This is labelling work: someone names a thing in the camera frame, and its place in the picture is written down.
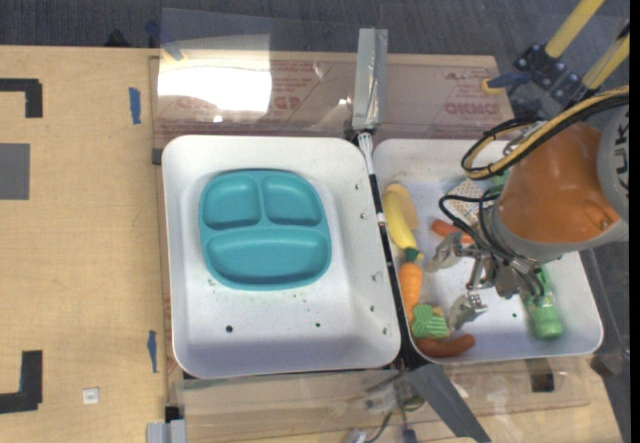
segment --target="carrot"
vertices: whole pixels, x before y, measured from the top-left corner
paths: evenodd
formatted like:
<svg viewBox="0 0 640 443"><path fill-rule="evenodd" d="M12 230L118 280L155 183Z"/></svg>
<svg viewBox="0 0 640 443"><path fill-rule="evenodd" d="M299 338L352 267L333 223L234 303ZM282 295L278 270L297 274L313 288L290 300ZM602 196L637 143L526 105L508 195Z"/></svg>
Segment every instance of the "carrot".
<svg viewBox="0 0 640 443"><path fill-rule="evenodd" d="M449 233L453 233L454 231L460 231L459 228L456 228L453 224L449 224L442 219L436 219L431 224L431 230L441 237L446 237ZM468 233L462 232L461 242L463 244L473 244L473 238Z"/></svg>
<svg viewBox="0 0 640 443"><path fill-rule="evenodd" d="M422 290L422 270L413 262L405 262L398 272L402 304L409 324L413 321L413 308L418 304Z"/></svg>
<svg viewBox="0 0 640 443"><path fill-rule="evenodd" d="M451 340L420 338L415 340L420 352L432 358L452 358L468 351L476 344L473 335L461 335Z"/></svg>

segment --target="yellow pole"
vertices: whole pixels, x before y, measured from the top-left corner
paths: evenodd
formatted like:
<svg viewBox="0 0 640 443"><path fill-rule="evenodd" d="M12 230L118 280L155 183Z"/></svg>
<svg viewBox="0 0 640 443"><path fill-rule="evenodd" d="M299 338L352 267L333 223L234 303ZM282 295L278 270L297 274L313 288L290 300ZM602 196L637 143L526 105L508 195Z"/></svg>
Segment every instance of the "yellow pole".
<svg viewBox="0 0 640 443"><path fill-rule="evenodd" d="M582 79L587 88L597 91L609 75L629 56L631 33L616 40Z"/></svg>
<svg viewBox="0 0 640 443"><path fill-rule="evenodd" d="M545 46L547 54L560 57L605 0L581 0Z"/></svg>

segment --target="teal plate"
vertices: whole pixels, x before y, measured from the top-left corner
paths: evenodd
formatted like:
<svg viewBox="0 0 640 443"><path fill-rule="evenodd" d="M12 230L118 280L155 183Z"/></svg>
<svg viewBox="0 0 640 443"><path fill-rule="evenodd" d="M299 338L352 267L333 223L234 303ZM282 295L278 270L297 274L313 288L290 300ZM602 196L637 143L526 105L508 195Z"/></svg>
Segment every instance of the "teal plate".
<svg viewBox="0 0 640 443"><path fill-rule="evenodd" d="M331 263L331 237L316 189L294 173L246 169L211 180L199 206L209 272L245 290L307 285Z"/></svg>

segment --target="white plastic tub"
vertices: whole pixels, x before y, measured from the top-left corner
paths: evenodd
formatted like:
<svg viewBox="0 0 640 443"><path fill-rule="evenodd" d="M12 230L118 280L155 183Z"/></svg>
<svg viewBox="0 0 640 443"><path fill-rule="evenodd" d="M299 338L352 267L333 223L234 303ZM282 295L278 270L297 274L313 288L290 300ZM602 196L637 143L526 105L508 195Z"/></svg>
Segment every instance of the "white plastic tub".
<svg viewBox="0 0 640 443"><path fill-rule="evenodd" d="M217 175L296 173L316 189L332 257L315 282L274 291L216 281L202 254L198 203ZM379 368L400 332L364 158L330 138L184 136L162 156L173 346L199 378Z"/></svg>
<svg viewBox="0 0 640 443"><path fill-rule="evenodd" d="M438 208L438 200L464 179L460 159L472 145L472 141L397 139L384 141L374 151L381 193L390 183L399 182L412 195L420 221L415 235L425 260L433 256L442 240L429 229L435 218L446 219ZM483 152L481 161L495 161L502 156L503 147L504 143L493 143ZM399 268L402 255L393 244L392 248ZM472 260L465 258L454 267L426 274L421 302L442 306L448 317L453 301L466 291L471 265ZM560 338L536 339L528 328L527 311L518 296L506 300L494 289L481 290L489 311L466 323L460 331L476 337L475 347L455 358L431 361L478 363L595 351L602 342L603 328L579 254L566 254L549 263L548 271L565 329Z"/></svg>

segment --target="wooden board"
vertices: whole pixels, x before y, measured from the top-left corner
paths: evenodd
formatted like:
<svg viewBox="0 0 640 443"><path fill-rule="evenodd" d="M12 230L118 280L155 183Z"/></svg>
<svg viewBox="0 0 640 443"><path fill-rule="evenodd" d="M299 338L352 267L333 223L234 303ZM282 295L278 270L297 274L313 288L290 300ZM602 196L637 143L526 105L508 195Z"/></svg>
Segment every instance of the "wooden board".
<svg viewBox="0 0 640 443"><path fill-rule="evenodd" d="M43 352L43 402L0 414L1 441L142 442L146 423L164 418L154 54L0 47L0 77L37 78L44 90L41 119L24 117L22 95L0 93L0 142L31 148L30 199L0 200L0 392L17 391L22 351ZM99 402L84 404L93 387Z"/></svg>

